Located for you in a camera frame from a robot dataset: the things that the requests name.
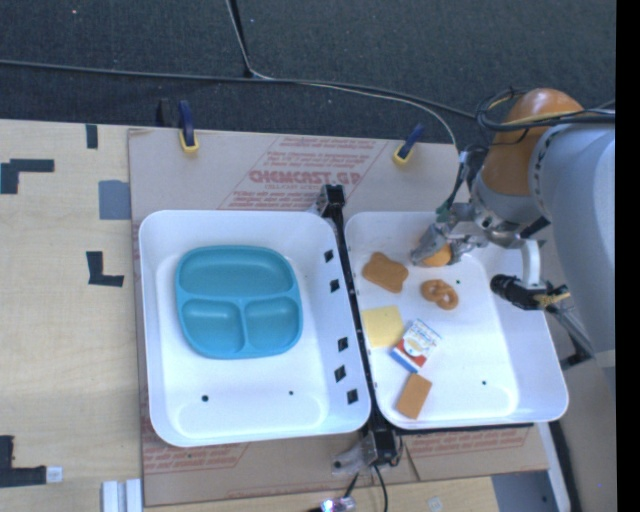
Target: white cable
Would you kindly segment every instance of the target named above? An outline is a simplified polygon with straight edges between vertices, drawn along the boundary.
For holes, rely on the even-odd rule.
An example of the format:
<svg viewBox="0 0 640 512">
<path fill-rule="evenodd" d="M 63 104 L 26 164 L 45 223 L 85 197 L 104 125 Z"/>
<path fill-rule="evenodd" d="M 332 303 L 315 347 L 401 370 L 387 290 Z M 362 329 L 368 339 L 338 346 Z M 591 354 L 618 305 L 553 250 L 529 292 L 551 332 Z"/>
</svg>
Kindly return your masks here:
<svg viewBox="0 0 640 512">
<path fill-rule="evenodd" d="M 235 20 L 235 18 L 233 16 L 233 9 L 231 8 L 230 0 L 225 0 L 225 3 L 227 5 L 227 10 L 229 11 L 229 16 L 231 18 L 231 24 L 233 25 L 233 30 L 234 30 L 234 32 L 236 34 L 236 39 L 238 40 L 238 45 L 240 46 L 240 51 L 242 52 L 242 59 L 244 60 L 244 64 L 245 64 L 246 68 L 251 72 L 251 74 L 253 76 L 258 77 L 258 78 L 262 78 L 263 80 L 282 80 L 282 79 L 279 79 L 279 78 L 263 75 L 262 73 L 259 73 L 258 71 L 256 71 L 251 66 L 251 62 L 249 61 L 249 54 L 247 53 L 247 50 L 246 50 L 246 48 L 244 46 L 244 42 L 242 41 L 242 37 L 240 36 L 240 29 L 238 28 L 238 26 L 236 24 L 236 20 Z M 434 112 L 430 108 L 428 108 L 428 107 L 426 107 L 424 105 L 420 105 L 419 103 L 416 103 L 414 101 L 406 100 L 404 98 L 396 98 L 395 96 L 389 96 L 389 95 L 386 95 L 386 94 L 371 93 L 371 92 L 367 92 L 367 91 L 359 91 L 357 89 L 349 89 L 347 87 L 340 87 L 338 85 L 320 84 L 320 83 L 316 83 L 316 82 L 313 82 L 313 81 L 307 81 L 307 80 L 296 79 L 296 80 L 291 80 L 291 82 L 296 82 L 296 83 L 299 83 L 300 85 L 306 85 L 306 86 L 309 86 L 309 87 L 323 87 L 325 89 L 334 89 L 336 91 L 343 91 L 343 92 L 349 92 L 349 93 L 353 93 L 353 94 L 360 94 L 361 96 L 367 96 L 369 98 L 378 98 L 378 99 L 383 99 L 383 100 L 388 100 L 388 101 L 396 101 L 398 103 L 403 103 L 405 105 L 410 105 L 412 107 L 416 107 L 416 108 L 422 110 L 423 112 L 426 112 L 427 114 L 430 114 L 433 117 L 435 117 L 440 122 L 440 124 L 442 124 L 444 129 L 449 134 L 449 137 L 451 138 L 451 142 L 452 142 L 453 146 L 455 148 L 458 147 L 458 144 L 457 144 L 457 141 L 456 141 L 456 137 L 453 134 L 453 131 L 451 130 L 451 127 L 445 122 L 445 120 L 442 119 L 442 117 L 440 117 L 436 112 Z"/>
</svg>

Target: blue divided plate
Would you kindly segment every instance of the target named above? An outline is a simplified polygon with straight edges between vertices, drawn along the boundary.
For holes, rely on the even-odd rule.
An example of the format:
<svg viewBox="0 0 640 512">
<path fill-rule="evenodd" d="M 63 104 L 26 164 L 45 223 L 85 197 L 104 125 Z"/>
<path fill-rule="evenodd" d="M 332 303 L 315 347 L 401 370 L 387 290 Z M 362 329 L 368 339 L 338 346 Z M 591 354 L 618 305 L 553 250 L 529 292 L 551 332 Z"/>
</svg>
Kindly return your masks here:
<svg viewBox="0 0 640 512">
<path fill-rule="evenodd" d="M 274 250 L 243 245 L 194 249 L 178 263 L 175 285 L 182 332 L 206 357 L 272 356 L 300 339 L 298 281 Z"/>
</svg>

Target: blue clip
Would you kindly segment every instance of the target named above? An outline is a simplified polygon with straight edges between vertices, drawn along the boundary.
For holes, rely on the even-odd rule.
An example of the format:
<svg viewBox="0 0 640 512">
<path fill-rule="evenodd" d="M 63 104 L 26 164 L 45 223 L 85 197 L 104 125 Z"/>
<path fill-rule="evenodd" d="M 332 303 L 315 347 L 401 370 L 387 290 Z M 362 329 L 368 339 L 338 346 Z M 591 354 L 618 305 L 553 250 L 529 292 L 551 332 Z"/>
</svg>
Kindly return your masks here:
<svg viewBox="0 0 640 512">
<path fill-rule="evenodd" d="M 396 152 L 393 154 L 393 161 L 399 165 L 407 163 L 409 156 L 411 156 L 411 150 L 413 149 L 414 144 L 418 142 L 423 133 L 424 126 L 421 124 L 416 125 L 404 141 L 404 144 L 401 144 L 398 149 L 396 149 Z"/>
<path fill-rule="evenodd" d="M 180 111 L 180 145 L 186 153 L 194 153 L 198 151 L 200 144 L 198 144 L 198 138 L 193 129 L 193 118 L 191 117 L 189 102 L 180 100 L 178 110 Z"/>
</svg>

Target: light wood surface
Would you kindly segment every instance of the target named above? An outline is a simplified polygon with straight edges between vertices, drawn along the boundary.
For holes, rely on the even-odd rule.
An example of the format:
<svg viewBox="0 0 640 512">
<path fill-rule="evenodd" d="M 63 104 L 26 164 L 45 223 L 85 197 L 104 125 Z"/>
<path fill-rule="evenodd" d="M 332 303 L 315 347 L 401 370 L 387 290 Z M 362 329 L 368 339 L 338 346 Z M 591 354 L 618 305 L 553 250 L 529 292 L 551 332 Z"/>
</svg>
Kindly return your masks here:
<svg viewBox="0 0 640 512">
<path fill-rule="evenodd" d="M 131 224 L 99 218 L 98 183 L 129 181 L 127 127 L 0 122 L 0 162 L 54 159 L 0 195 L 0 435 L 15 467 L 62 466 L 64 481 L 0 489 L 0 511 L 93 511 L 100 485 L 141 478 Z M 86 251 L 122 288 L 89 286 Z M 388 487 L 394 511 L 498 511 L 490 477 Z M 380 487 L 356 489 L 358 510 L 382 511 Z M 162 511 L 298 511 L 324 493 L 162 507 Z"/>
</svg>

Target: robotic arm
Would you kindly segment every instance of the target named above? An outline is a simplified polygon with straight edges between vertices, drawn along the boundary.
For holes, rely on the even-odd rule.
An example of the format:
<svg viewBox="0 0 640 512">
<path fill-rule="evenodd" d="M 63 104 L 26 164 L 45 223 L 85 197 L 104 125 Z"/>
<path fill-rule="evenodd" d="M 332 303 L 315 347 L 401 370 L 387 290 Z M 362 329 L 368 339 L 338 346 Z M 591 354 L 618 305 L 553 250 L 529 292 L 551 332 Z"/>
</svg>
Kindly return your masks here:
<svg viewBox="0 0 640 512">
<path fill-rule="evenodd" d="M 488 121 L 488 110 L 518 96 L 503 123 Z M 534 89 L 490 98 L 478 120 L 498 132 L 493 144 L 461 155 L 454 191 L 412 262 L 452 265 L 489 243 L 520 249 L 523 276 L 495 276 L 492 290 L 523 309 L 549 308 L 570 293 L 615 395 L 615 114 Z M 471 199 L 454 203 L 465 181 Z M 551 223 L 567 280 L 555 289 L 540 284 L 538 245 L 529 238 Z"/>
</svg>

